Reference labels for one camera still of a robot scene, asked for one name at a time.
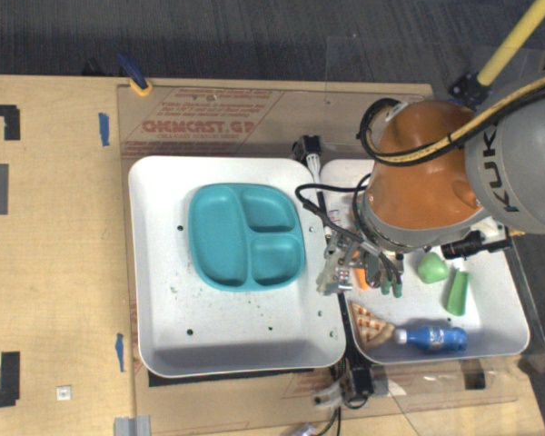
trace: plastic bottle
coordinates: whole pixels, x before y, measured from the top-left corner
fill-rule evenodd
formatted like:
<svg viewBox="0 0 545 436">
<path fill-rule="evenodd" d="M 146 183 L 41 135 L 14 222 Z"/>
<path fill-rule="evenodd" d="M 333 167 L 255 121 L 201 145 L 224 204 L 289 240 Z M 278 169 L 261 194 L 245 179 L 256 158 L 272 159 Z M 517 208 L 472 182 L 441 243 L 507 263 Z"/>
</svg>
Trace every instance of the plastic bottle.
<svg viewBox="0 0 545 436">
<path fill-rule="evenodd" d="M 462 328 L 444 329 L 437 326 L 422 326 L 418 330 L 397 329 L 393 339 L 398 344 L 414 344 L 425 351 L 464 351 L 468 336 Z"/>
</svg>

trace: white tray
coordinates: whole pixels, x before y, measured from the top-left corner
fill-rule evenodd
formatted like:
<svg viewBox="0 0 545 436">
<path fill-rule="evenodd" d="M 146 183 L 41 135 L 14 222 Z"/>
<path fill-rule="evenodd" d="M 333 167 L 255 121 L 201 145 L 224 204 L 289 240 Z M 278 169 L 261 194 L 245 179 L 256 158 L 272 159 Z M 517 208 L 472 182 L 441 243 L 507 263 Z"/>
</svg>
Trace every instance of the white tray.
<svg viewBox="0 0 545 436">
<path fill-rule="evenodd" d="M 311 181 L 304 166 L 287 159 L 147 157 L 132 167 L 139 350 L 149 370 L 174 378 L 319 368 L 340 360 L 339 304 L 316 292 L 324 266 L 322 225 L 294 196 L 298 185 Z M 199 188 L 214 183 L 270 185 L 291 198 L 306 259 L 295 282 L 227 292 L 200 278 L 188 245 L 188 208 Z"/>
<path fill-rule="evenodd" d="M 373 168 L 373 160 L 334 160 L 321 173 L 329 185 L 354 187 Z M 351 194 L 325 193 L 327 210 L 337 211 L 340 225 L 352 226 Z M 424 252 L 409 253 L 404 259 L 403 294 L 400 299 L 382 295 L 380 289 L 347 292 L 348 302 L 357 302 L 386 322 L 397 327 L 419 327 L 424 323 L 443 327 L 459 326 L 469 337 L 464 352 L 424 352 L 410 345 L 400 346 L 388 341 L 375 349 L 364 351 L 356 336 L 358 349 L 377 363 L 430 362 L 480 358 L 496 355 L 517 355 L 529 344 L 530 330 L 505 254 L 478 253 L 468 260 L 448 261 L 451 271 L 461 269 L 470 274 L 466 313 L 450 315 L 444 309 L 450 283 L 425 284 L 416 273 Z"/>
</svg>

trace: bottle cap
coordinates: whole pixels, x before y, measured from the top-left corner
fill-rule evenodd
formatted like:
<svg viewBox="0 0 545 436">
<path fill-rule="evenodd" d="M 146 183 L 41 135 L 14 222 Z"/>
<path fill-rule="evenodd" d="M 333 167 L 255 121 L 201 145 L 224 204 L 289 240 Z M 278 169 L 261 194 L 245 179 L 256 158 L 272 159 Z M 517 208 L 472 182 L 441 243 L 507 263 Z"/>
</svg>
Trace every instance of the bottle cap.
<svg viewBox="0 0 545 436">
<path fill-rule="evenodd" d="M 393 334 L 396 344 L 405 344 L 408 341 L 408 332 L 406 330 L 396 330 Z"/>
</svg>

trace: teal divided plate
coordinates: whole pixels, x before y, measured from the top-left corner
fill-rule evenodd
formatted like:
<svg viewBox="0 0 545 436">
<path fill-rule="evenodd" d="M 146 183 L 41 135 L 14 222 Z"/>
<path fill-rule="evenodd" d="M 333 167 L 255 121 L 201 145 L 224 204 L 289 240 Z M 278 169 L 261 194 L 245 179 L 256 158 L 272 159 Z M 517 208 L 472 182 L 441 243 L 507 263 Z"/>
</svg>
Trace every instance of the teal divided plate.
<svg viewBox="0 0 545 436">
<path fill-rule="evenodd" d="M 301 224 L 291 200 L 259 184 L 213 184 L 188 213 L 193 264 L 225 291 L 264 291 L 296 280 L 305 262 Z"/>
</svg>

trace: blue clip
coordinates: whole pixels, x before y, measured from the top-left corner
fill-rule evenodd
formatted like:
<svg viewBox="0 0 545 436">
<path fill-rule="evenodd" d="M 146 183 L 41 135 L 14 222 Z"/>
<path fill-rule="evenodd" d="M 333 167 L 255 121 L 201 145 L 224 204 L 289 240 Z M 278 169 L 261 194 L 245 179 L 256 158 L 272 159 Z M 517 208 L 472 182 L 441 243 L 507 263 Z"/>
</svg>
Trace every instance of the blue clip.
<svg viewBox="0 0 545 436">
<path fill-rule="evenodd" d="M 152 85 L 145 79 L 134 59 L 127 55 L 117 54 L 117 63 L 131 77 L 130 85 L 139 95 L 149 95 L 152 92 Z"/>
</svg>

